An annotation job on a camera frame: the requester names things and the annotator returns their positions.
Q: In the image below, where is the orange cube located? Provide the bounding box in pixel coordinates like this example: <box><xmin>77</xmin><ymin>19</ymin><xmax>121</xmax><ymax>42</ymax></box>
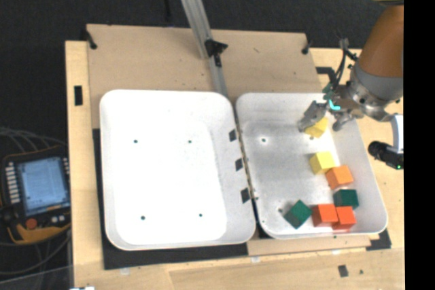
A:
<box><xmin>325</xmin><ymin>164</ymin><xmax>355</xmax><ymax>191</ymax></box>

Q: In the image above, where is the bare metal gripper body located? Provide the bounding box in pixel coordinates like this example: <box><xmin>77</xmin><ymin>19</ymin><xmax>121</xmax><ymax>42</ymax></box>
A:
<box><xmin>327</xmin><ymin>82</ymin><xmax>399</xmax><ymax>122</ymax></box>

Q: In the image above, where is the red-orange cube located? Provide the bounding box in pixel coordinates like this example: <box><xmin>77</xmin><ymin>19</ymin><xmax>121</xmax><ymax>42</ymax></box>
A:
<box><xmin>335</xmin><ymin>205</ymin><xmax>358</xmax><ymax>228</ymax></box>
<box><xmin>311</xmin><ymin>203</ymin><xmax>340</xmax><ymax>228</ymax></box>

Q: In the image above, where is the white plastic tray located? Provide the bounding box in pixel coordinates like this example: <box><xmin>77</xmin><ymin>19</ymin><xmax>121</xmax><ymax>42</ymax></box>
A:
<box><xmin>99</xmin><ymin>88</ymin><xmax>257</xmax><ymax>251</ymax></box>
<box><xmin>234</xmin><ymin>92</ymin><xmax>389</xmax><ymax>240</ymax></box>

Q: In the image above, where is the green cube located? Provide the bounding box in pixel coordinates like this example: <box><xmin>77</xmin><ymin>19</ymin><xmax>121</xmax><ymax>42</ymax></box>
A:
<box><xmin>332</xmin><ymin>188</ymin><xmax>360</xmax><ymax>209</ymax></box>
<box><xmin>283</xmin><ymin>199</ymin><xmax>313</xmax><ymax>230</ymax></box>

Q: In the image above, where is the brown cardboard board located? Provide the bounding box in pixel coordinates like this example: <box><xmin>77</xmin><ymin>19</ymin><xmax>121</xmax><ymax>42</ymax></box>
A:
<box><xmin>86</xmin><ymin>22</ymin><xmax>373</xmax><ymax>257</ymax></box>

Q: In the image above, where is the black cylinder on white bracket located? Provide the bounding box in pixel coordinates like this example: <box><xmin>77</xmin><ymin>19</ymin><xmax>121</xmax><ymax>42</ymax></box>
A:
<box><xmin>368</xmin><ymin>113</ymin><xmax>404</xmax><ymax>171</ymax></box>

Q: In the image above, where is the yellow cube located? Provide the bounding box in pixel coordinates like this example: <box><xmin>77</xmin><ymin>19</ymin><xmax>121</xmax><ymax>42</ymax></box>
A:
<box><xmin>304</xmin><ymin>116</ymin><xmax>330</xmax><ymax>139</ymax></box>
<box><xmin>309</xmin><ymin>151</ymin><xmax>338</xmax><ymax>176</ymax></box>

